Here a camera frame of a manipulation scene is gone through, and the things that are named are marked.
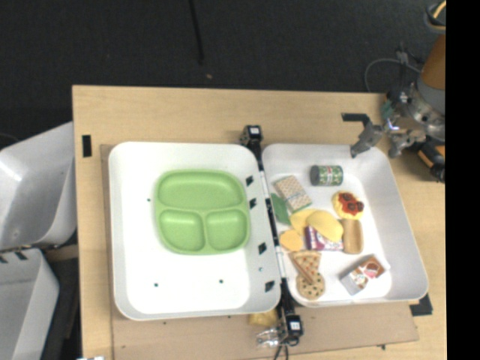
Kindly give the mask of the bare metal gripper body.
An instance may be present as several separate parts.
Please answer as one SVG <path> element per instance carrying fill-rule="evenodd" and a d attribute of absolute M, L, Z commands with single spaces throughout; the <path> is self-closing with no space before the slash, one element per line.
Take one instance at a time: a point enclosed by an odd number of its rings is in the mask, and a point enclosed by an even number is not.
<path fill-rule="evenodd" d="M 417 91 L 402 92 L 391 105 L 389 131 L 407 142 L 424 142 L 428 138 L 445 141 L 445 116 L 434 109 Z"/>

